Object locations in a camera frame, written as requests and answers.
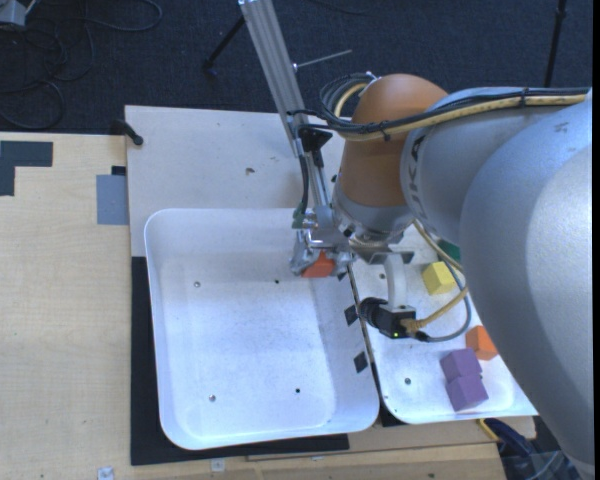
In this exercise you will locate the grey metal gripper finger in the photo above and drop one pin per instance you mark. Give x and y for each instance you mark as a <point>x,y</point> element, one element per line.
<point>342,260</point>
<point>300,260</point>

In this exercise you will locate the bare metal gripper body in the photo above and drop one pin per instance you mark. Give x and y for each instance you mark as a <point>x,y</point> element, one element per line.
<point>327,233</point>

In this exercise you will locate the orange cube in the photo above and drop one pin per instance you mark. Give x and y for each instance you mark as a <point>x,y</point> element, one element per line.
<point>320,266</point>
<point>480,342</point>

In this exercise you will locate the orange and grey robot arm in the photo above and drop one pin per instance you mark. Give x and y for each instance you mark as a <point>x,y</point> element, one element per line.
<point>505,228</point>

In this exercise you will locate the thin black rod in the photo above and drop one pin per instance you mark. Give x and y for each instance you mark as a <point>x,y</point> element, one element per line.
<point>365,328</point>

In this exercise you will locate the white plastic tray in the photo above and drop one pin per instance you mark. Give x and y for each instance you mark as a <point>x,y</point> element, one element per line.
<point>415,368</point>
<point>250,338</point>

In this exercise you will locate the yellow cube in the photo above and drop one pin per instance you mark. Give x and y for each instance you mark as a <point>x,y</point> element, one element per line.
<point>437,278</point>

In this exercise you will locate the green cube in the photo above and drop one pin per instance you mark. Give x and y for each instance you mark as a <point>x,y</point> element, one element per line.
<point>449,250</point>

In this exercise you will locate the purple cube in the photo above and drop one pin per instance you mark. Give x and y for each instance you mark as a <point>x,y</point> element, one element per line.
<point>467,393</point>
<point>460,363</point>

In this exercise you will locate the black cylinder on white bracket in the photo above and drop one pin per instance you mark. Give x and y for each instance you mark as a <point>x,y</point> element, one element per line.
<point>390,318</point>

